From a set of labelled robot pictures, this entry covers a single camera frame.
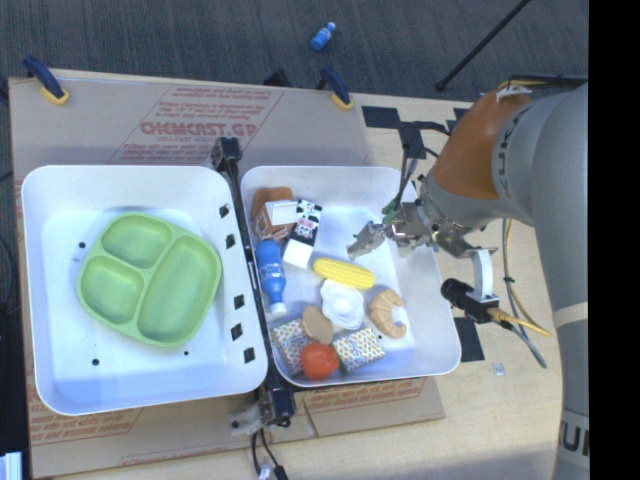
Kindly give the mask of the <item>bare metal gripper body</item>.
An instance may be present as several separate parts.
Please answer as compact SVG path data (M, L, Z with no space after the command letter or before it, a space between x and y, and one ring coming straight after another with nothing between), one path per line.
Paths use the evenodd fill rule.
M395 216L384 225L384 235L395 241L402 254L425 245L455 258L466 257L473 246L465 236L470 232L448 220L437 208L426 203L403 202Z

